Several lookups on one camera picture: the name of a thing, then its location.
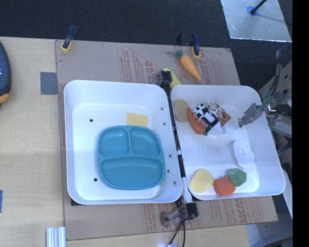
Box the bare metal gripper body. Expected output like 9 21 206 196
265 91 293 116

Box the brown and white carton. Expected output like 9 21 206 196
206 101 237 134

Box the white lumpy packet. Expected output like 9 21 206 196
232 139 256 169

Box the black and white cow carton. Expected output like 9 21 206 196
192 102 224 138

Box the white plastic tray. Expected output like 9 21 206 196
170 84 286 201
63 80 183 205

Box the orange-red carrot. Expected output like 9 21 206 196
187 107 208 136

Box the green lump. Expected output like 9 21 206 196
226 168 247 187

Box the beige round biscuit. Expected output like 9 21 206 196
173 99 190 123

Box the orange chunk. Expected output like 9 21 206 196
212 175 237 197

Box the thin black and white rod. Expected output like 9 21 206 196
162 80 193 203

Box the yellow rounded lump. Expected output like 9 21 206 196
189 168 214 194

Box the orange carrot with green top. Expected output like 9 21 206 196
175 50 202 82

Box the yellow corn cob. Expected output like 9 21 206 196
163 68 182 90

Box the flat yellow square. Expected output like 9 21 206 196
126 112 148 128

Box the blue divided plate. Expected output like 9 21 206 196
97 125 167 190

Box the brown cardboard board red print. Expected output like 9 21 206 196
54 40 279 241

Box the black block with thin wires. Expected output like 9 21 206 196
185 202 199 220
158 70 174 86

